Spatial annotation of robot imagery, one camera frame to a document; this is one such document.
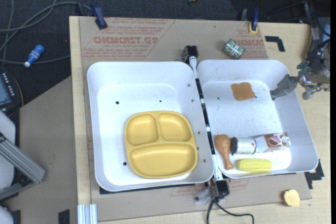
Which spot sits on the brown chicken drumstick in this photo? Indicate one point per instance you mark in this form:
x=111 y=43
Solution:
x=223 y=144

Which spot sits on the brown cardboard board red print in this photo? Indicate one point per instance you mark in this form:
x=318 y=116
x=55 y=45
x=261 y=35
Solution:
x=168 y=34

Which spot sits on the brown toast slice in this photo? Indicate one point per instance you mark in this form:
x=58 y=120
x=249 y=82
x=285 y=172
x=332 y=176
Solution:
x=242 y=91

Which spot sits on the thin black and white rod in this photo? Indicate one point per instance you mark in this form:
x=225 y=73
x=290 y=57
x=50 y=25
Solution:
x=205 y=112

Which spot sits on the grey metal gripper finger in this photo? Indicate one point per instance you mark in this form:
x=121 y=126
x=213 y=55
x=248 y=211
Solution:
x=284 y=85
x=309 y=92

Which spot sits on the white can with black lid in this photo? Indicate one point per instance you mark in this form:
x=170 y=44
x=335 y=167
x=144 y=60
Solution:
x=245 y=145

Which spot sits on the yellow corn cob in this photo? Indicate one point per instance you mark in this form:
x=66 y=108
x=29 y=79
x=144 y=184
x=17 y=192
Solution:
x=254 y=165

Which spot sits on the blue bottle with white cap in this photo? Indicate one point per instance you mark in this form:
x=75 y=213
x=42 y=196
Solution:
x=35 y=54

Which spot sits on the yellow crinkled chip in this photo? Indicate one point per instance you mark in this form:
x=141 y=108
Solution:
x=292 y=198

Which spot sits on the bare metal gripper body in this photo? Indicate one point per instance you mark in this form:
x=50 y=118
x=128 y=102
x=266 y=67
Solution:
x=319 y=70

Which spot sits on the white plastic tray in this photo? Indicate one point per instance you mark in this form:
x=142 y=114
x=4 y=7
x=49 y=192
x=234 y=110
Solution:
x=147 y=78
x=244 y=118

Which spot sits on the yellow divided plate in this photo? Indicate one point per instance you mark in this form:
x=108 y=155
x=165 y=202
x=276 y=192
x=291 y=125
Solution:
x=160 y=156

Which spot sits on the green packet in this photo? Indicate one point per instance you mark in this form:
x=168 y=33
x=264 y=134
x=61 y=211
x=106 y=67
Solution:
x=233 y=49

